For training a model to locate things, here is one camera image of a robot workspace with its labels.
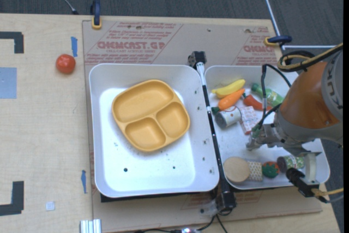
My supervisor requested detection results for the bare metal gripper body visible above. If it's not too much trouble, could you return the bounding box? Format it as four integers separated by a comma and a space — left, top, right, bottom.
259, 123, 287, 147

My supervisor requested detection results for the white plastic tray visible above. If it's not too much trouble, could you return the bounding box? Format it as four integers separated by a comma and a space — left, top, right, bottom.
203, 64, 331, 190
88, 63, 220, 199

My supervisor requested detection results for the white and red carton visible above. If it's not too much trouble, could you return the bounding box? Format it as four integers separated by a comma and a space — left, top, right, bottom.
239, 106, 260, 135

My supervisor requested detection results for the orange toy with green leaves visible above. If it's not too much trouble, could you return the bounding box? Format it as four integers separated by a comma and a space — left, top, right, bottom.
262, 161, 280, 180

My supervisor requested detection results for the green labelled small can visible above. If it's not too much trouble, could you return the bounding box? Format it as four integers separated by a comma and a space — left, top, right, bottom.
276, 154, 305, 174

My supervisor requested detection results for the white small can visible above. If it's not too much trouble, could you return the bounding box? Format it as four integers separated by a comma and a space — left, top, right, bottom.
214, 106, 243, 129

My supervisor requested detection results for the red chili pepper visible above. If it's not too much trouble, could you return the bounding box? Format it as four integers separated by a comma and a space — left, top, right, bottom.
242, 93, 273, 112

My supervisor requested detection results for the green plastic bottle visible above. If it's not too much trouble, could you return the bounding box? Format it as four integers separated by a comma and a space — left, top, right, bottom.
250, 82, 285, 108

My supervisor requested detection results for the orange carrot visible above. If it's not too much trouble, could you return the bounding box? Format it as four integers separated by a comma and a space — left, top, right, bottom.
211, 88, 246, 115

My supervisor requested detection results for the thin black and white rod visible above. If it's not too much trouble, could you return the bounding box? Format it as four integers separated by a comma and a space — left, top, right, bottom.
196, 62, 232, 195

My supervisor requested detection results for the yellow banana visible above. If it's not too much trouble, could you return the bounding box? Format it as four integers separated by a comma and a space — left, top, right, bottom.
211, 79, 246, 99

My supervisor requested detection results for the orange divided plate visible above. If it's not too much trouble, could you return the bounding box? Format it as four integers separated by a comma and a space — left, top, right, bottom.
111, 79, 191, 153

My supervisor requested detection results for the brown cardboard board red print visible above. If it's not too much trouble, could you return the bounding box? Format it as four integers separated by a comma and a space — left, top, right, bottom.
82, 20, 323, 231

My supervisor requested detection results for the red toy tomato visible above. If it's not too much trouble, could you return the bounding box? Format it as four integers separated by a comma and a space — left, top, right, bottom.
55, 53, 76, 75

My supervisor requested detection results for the black cylinder on white bracket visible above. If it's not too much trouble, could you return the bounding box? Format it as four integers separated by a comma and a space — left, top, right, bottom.
285, 151, 323, 198

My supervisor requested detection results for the black block with thin wires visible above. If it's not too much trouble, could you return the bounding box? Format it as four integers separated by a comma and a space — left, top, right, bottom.
188, 50, 207, 68
215, 190, 238, 212

